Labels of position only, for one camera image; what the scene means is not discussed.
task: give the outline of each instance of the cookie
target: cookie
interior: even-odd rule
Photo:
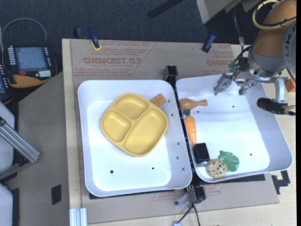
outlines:
[[[206,171],[213,178],[222,178],[226,175],[227,165],[219,159],[209,160]]]

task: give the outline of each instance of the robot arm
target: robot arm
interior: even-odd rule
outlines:
[[[258,10],[271,2],[274,3],[272,10],[263,24],[258,24]],[[232,81],[241,87],[240,95],[260,82],[274,83],[276,98],[262,98],[257,105],[272,113],[291,114],[286,110],[283,78],[277,75],[287,69],[296,81],[296,8],[296,0],[268,0],[258,6],[253,13],[253,23],[260,28],[256,40],[229,65],[232,75],[222,75],[214,87],[215,95],[226,90]],[[246,51],[249,51],[248,57],[243,57]]]

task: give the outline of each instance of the blue clamp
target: blue clamp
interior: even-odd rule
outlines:
[[[209,36],[206,38],[206,41],[202,47],[202,50],[206,53],[209,52],[209,49],[211,48],[211,44],[213,43],[213,41],[215,40],[217,36],[217,33],[215,31],[212,31]]]
[[[100,43],[98,41],[95,31],[90,26],[88,27],[88,33],[90,35],[91,45],[92,45],[94,51],[95,52],[100,51],[102,49],[102,46],[100,45]]]

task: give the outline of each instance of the yellow divided plate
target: yellow divided plate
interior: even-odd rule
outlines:
[[[168,119],[165,113],[140,95],[118,97],[104,113],[103,134],[132,156],[145,156],[164,136]]]

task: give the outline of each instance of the white tray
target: white tray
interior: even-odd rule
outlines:
[[[126,154],[102,133],[100,120],[110,104],[125,93],[148,100],[161,93],[167,102],[168,129],[146,156]],[[192,179],[174,91],[161,80],[86,81],[78,89],[85,183],[99,197],[185,188]]]
[[[214,179],[194,159],[197,175],[214,183],[288,169],[293,157],[278,121],[274,114],[256,105],[259,98],[266,97],[262,85],[240,96],[240,87],[233,82],[215,96],[214,87],[220,76],[180,79],[176,83],[179,99],[208,101],[208,106],[191,110],[197,124],[197,143],[206,143],[211,159],[218,158],[223,150],[232,152],[240,161],[236,172]]]

